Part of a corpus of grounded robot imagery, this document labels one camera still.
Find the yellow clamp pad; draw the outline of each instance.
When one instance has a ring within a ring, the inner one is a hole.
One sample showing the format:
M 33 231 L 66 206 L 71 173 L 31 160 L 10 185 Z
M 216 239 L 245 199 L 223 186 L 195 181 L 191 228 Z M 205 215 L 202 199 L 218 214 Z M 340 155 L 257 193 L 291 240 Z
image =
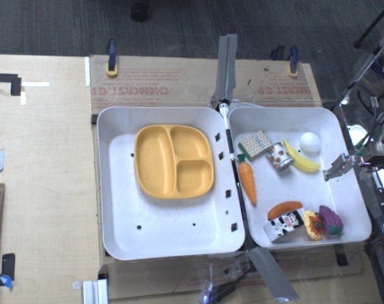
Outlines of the yellow clamp pad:
M 106 62 L 106 75 L 111 78 L 117 77 L 117 63 L 115 63 L 115 69 L 109 71 L 109 62 Z
M 298 76 L 298 70 L 296 70 L 295 73 L 292 73 L 291 72 L 291 66 L 290 64 L 288 64 L 288 66 L 286 67 L 286 70 L 288 71 L 288 75 L 291 77 L 291 78 L 296 78 Z

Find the purple eggplant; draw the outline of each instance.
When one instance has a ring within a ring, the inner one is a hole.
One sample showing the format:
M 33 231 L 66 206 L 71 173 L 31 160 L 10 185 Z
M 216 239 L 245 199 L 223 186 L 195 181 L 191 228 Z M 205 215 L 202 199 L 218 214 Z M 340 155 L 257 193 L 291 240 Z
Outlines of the purple eggplant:
M 324 235 L 328 238 L 341 236 L 344 228 L 341 218 L 330 208 L 324 205 L 319 207 L 319 215 L 323 223 Z

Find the tin can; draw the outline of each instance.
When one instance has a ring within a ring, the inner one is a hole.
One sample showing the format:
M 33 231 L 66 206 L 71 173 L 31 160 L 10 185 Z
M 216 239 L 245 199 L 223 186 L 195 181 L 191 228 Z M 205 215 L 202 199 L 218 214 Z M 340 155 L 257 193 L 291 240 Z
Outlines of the tin can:
M 268 148 L 267 156 L 277 171 L 283 171 L 293 163 L 292 158 L 286 153 L 281 142 Z

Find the egg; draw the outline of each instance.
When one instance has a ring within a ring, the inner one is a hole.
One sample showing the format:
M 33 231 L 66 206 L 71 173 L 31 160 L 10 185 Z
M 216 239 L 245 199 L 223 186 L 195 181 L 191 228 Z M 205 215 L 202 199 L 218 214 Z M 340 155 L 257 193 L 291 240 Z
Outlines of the egg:
M 321 148 L 320 138 L 312 132 L 306 132 L 300 137 L 299 145 L 308 152 L 319 152 Z

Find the banana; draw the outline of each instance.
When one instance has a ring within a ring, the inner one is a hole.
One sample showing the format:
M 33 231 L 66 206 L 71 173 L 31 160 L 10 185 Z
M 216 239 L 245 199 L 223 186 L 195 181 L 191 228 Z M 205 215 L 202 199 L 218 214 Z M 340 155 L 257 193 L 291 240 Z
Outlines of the banana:
M 297 167 L 298 169 L 305 171 L 305 172 L 315 172 L 318 171 L 320 168 L 320 164 L 318 164 L 315 161 L 309 160 L 304 158 L 302 155 L 298 153 L 295 148 L 293 148 L 289 143 L 287 139 L 283 140 L 283 144 L 285 146 L 286 152 L 293 160 L 293 165 Z

